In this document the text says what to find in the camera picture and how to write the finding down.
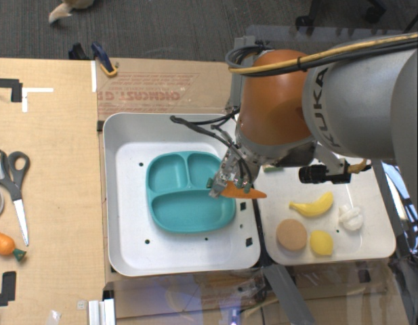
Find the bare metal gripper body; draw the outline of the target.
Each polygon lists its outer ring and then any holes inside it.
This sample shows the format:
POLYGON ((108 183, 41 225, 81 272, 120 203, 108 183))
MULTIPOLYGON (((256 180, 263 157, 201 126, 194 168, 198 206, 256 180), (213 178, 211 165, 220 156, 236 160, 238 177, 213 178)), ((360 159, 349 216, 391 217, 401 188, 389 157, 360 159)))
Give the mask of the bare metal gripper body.
POLYGON ((220 168, 217 181, 237 180, 242 184, 253 184, 261 167, 259 157, 242 145, 232 144, 228 147, 220 168))

